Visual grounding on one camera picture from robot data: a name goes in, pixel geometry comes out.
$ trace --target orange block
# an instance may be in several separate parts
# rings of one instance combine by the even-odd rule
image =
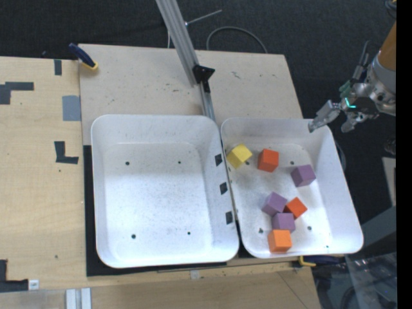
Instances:
[[[294,219],[296,220],[298,217],[300,217],[300,215],[305,213],[307,210],[308,207],[306,207],[298,197],[295,197],[285,205],[283,212],[292,213],[294,215]]]
[[[263,149],[257,159],[257,169],[273,172],[279,166],[279,153],[270,149]]]
[[[268,235],[269,251],[271,253],[285,253],[292,247],[290,230],[272,230]]]

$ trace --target green light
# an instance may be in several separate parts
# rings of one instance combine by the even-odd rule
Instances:
[[[356,106],[351,106],[351,105],[350,105],[349,100],[348,100],[347,97],[345,97],[345,102],[346,102],[346,105],[348,106],[348,108],[352,108],[352,109],[355,109],[355,108],[356,108]]]

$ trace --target white tray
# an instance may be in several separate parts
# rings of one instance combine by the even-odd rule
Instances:
[[[91,127],[91,145],[96,246],[106,265],[215,263],[236,255],[227,172],[218,159],[224,153],[211,119],[104,115]]]
[[[227,164],[233,199],[245,248],[257,258],[350,254],[363,244],[362,229],[328,127],[308,130],[305,119],[230,118],[221,126],[227,153],[244,143],[252,158],[238,169]],[[279,151],[279,167],[268,173],[257,169],[264,148]],[[290,172],[310,164],[317,179],[296,187]],[[288,200],[298,196],[308,210],[295,221],[292,248],[269,251],[270,217],[261,211],[266,197],[276,192]]]

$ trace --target cube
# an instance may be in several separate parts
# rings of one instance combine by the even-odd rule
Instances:
[[[279,165],[279,153],[270,149],[263,149],[257,159],[257,169],[272,173]]]
[[[269,251],[271,253],[285,253],[292,247],[292,238],[289,230],[272,230],[268,234]]]
[[[234,167],[239,168],[246,160],[252,156],[245,144],[239,144],[226,156],[226,160]]]
[[[292,213],[294,215],[294,219],[296,220],[300,215],[305,213],[308,210],[303,202],[298,197],[295,197],[290,202],[285,205],[285,209],[283,212],[285,213]]]
[[[265,200],[262,211],[270,216],[282,213],[288,200],[276,192],[271,192]]]
[[[272,229],[289,230],[296,229],[295,219],[292,213],[277,213],[272,218]]]
[[[292,176],[296,187],[309,185],[316,179],[315,172],[311,165],[298,166],[290,173],[290,175]]]

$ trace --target purple block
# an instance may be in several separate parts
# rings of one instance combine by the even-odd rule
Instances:
[[[272,228],[293,232],[296,229],[294,215],[292,213],[275,214],[272,218]]]
[[[311,165],[298,166],[290,173],[290,175],[292,176],[296,187],[309,185],[316,179],[315,172]]]
[[[273,216],[278,212],[283,212],[287,201],[288,200],[286,198],[278,195],[275,192],[272,192],[266,198],[262,211],[269,214],[270,216]]]

